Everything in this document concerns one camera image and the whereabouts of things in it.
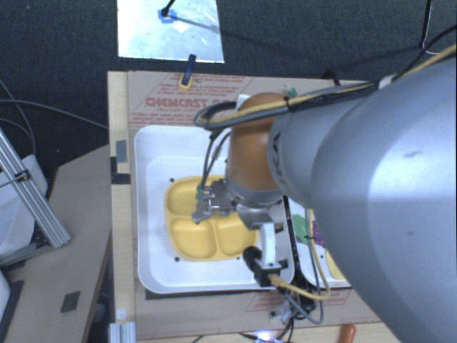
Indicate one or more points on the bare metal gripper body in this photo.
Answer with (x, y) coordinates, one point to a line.
(222, 196)

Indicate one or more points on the brown cardboard board red print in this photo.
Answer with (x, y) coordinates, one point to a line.
(171, 313)

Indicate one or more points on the black cylinder on white bracket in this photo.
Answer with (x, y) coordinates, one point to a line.
(267, 243)

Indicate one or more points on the white plastic tray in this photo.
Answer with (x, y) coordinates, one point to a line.
(157, 206)
(303, 263)

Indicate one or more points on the thin black rod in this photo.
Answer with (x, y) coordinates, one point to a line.
(293, 239)

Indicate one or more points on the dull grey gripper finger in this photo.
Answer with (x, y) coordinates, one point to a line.
(200, 216)

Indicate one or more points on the purple grapes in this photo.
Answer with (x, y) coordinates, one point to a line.
(317, 236)

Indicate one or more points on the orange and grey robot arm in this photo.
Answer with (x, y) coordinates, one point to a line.
(375, 177)

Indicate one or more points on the orange sausage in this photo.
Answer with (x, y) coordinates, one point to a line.
(347, 333)

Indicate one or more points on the yellow divided plate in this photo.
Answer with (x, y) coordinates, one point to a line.
(189, 232)

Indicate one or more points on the green toy vegetable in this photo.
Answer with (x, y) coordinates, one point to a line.
(299, 225)

